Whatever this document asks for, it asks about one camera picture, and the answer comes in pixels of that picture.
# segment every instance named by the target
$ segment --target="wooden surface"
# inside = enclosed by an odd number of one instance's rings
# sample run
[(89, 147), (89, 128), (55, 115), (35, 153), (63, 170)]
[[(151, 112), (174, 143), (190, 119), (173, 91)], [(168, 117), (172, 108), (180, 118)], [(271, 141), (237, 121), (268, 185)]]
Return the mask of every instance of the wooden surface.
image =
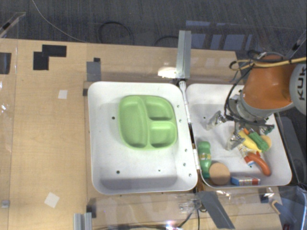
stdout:
[[(49, 71), (34, 71), (33, 52), (41, 51), (43, 44), (66, 45), (67, 57), (50, 57)], [(235, 59), (233, 52), (192, 50), (191, 57), (191, 82), (226, 83), (233, 76), (227, 69)], [(84, 213), (91, 198), (104, 216), (94, 219), (96, 225), (146, 222), (163, 214), (175, 220), (185, 217), (179, 215), (174, 195), (107, 197), (87, 191), (90, 175), (86, 166), (83, 84), (86, 62), (93, 58), (101, 58), (105, 81), (168, 82), (157, 77), (157, 71), (176, 65), (177, 50), (19, 40), (9, 230), (71, 230), (73, 214)], [(60, 90), (68, 91), (67, 99), (58, 99)], [(44, 203), (49, 192), (59, 197), (55, 208)], [(254, 229), (256, 224), (260, 224), (259, 229), (280, 229), (277, 214), (268, 204), (260, 204), (259, 197), (253, 197), (250, 204), (239, 199), (224, 203), (238, 229)], [(6, 229), (7, 213), (3, 215), (0, 228)], [(195, 217), (185, 229), (197, 229)], [(202, 217), (201, 229), (214, 229), (208, 213)]]

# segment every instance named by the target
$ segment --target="white sticker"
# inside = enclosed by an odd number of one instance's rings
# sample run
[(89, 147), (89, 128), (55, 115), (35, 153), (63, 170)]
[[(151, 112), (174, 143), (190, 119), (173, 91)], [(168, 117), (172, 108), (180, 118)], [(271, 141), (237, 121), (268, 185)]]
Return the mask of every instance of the white sticker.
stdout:
[(60, 90), (58, 98), (59, 99), (67, 99), (67, 93), (68, 93), (68, 90)]
[(49, 193), (47, 198), (45, 199), (45, 204), (52, 208), (55, 208), (57, 206), (58, 201), (59, 201), (58, 196), (56, 196), (53, 193)]

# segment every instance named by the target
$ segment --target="toy sausage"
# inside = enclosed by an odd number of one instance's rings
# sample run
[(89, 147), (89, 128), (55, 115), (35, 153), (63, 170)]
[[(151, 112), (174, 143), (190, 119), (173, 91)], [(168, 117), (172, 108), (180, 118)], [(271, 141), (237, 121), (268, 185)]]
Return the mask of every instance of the toy sausage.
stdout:
[(267, 165), (267, 163), (266, 163), (260, 156), (256, 155), (256, 154), (253, 153), (253, 152), (249, 152), (249, 153), (248, 153), (248, 157), (249, 157), (251, 160), (255, 161), (255, 163), (256, 163), (257, 165), (260, 166), (260, 168), (262, 169), (262, 173), (263, 173), (264, 175), (266, 175), (266, 176), (271, 175), (271, 170), (270, 170), (269, 166)]

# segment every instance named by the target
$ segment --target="green plate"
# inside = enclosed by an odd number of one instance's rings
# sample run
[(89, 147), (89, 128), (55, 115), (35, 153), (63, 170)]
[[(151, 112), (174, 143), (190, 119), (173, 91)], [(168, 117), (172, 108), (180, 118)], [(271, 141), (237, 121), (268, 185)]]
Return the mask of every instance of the green plate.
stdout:
[(119, 103), (118, 124), (120, 136), (130, 148), (168, 148), (177, 141), (174, 109), (162, 97), (124, 97)]

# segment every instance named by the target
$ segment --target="plastic bottle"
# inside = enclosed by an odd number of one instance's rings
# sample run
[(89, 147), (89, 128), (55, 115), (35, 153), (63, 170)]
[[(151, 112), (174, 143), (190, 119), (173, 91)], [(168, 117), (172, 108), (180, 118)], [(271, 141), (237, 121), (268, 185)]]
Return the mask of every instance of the plastic bottle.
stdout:
[(208, 141), (201, 141), (198, 144), (198, 157), (200, 160), (201, 174), (203, 178), (210, 178), (209, 168), (211, 166), (210, 143)]

